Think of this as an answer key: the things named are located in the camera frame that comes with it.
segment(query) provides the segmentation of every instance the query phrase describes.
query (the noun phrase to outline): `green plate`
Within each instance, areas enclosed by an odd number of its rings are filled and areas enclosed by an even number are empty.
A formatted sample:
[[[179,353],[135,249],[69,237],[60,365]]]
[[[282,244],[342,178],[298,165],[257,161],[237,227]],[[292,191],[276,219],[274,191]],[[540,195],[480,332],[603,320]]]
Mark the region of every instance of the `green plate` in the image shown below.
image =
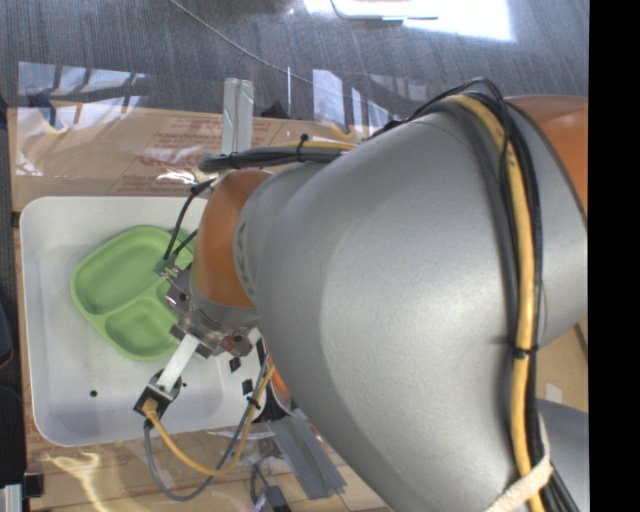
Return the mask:
[[[170,238],[155,226],[128,229],[92,252],[71,276],[78,309],[115,349],[136,361],[159,359],[177,347],[169,333],[177,318],[164,298],[169,283],[154,271]],[[186,268],[192,258],[187,246],[176,264]]]

